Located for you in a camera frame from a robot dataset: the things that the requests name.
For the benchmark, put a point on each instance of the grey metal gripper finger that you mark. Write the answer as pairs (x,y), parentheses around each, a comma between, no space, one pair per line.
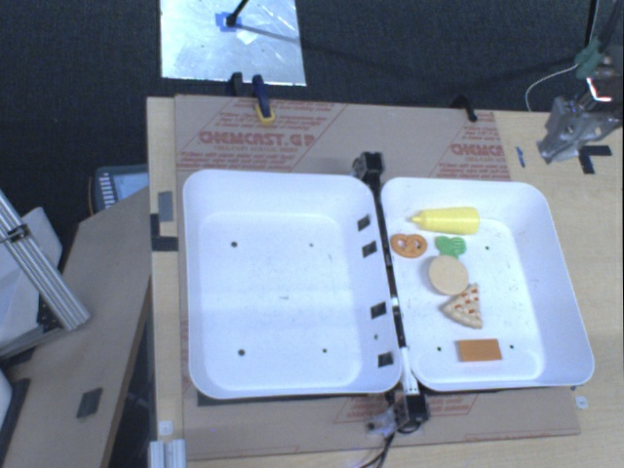
(548,146)
(570,146)

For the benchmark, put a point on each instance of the green broccoli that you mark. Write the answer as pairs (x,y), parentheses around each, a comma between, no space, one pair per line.
(450,245)

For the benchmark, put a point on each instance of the brown cardboard board red print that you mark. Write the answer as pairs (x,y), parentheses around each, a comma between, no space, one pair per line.
(312,129)

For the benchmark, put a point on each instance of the thin black and white rod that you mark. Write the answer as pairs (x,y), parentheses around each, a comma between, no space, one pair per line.
(388,266)

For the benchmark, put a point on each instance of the orange pretzel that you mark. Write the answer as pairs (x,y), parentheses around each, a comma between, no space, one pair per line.
(408,246)

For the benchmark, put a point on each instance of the slice of pizza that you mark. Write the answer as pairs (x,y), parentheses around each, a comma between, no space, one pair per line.
(465,310)

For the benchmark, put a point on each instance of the tan round biscuit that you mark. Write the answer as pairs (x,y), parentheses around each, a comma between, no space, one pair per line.
(448,275)

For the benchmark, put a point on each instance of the yellow mustard bottle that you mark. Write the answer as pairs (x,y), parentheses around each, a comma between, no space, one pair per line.
(451,220)

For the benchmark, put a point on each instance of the orange rectangular cracker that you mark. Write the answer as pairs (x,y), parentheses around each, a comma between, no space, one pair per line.
(479,350)

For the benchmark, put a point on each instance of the white plastic tray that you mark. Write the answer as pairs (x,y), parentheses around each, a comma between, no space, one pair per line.
(531,285)
(283,285)

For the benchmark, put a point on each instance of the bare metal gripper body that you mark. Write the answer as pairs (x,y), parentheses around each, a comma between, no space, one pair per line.
(585,115)

